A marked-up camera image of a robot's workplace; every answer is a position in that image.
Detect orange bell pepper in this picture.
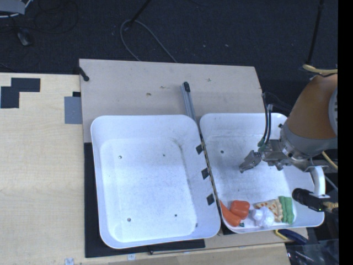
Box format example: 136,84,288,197
230,200,251,220

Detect pale wood board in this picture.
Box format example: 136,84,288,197
79,59,308,255

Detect white plastic tray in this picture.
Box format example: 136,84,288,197
199,112,325,234
90,114,221,250

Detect thin black and white rod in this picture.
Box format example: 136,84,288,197
180,82,221,204

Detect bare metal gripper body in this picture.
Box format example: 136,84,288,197
260,139,312,172

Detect green bean pods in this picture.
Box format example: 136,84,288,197
278,195,295,224

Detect white crumpled lump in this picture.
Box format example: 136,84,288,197
249,206,276,229

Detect black cylinder on white bracket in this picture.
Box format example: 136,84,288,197
291,166,331,213

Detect pizza slice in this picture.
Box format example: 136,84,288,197
253,199,285,223

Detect orange carrot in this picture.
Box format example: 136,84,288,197
220,200,245,228

